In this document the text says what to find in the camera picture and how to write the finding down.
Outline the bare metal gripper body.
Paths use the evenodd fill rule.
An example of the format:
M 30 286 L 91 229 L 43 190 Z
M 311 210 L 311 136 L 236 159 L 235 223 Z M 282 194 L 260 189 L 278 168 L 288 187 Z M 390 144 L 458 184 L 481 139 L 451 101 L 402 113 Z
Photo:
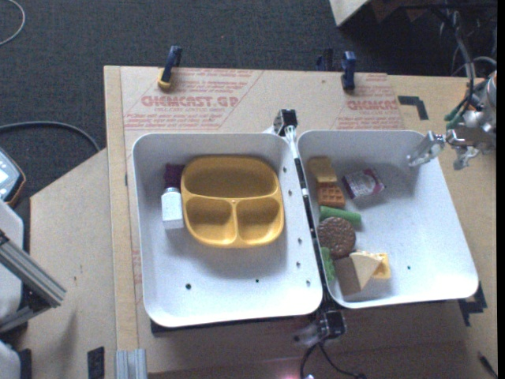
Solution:
M 462 102 L 446 116 L 446 141 L 453 147 L 491 151 L 496 148 L 496 77 L 473 83 Z

